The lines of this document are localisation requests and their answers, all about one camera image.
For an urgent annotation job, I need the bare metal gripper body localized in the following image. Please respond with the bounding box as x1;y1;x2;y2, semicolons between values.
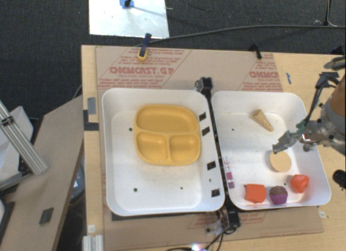
304;120;339;148

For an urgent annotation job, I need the round tan biscuit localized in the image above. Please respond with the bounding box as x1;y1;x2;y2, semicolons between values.
269;150;292;173

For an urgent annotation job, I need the beige ice cream cone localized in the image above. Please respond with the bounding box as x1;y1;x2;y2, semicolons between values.
251;109;275;133

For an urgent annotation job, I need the white plastic tray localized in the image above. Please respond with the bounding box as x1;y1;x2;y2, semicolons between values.
211;90;332;212
101;87;226;217

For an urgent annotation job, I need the red orange pepper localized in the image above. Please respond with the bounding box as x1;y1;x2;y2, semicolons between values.
290;174;310;194

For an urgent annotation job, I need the purple and brown cupcake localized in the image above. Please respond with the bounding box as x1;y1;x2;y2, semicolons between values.
269;185;289;206

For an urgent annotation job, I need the orange folded packet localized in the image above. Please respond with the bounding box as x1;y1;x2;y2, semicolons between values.
243;183;267;204

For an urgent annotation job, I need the thin black and white rod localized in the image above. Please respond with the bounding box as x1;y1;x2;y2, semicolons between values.
203;89;238;220

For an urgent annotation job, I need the yellow divided plate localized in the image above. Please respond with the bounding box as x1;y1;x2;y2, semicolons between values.
133;103;202;167

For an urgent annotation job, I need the brown cardboard board red print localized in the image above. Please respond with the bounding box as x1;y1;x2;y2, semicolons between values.
95;45;325;251

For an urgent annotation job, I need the black block with thin wires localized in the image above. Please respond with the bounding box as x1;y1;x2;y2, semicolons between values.
226;208;242;229
195;76;215;93

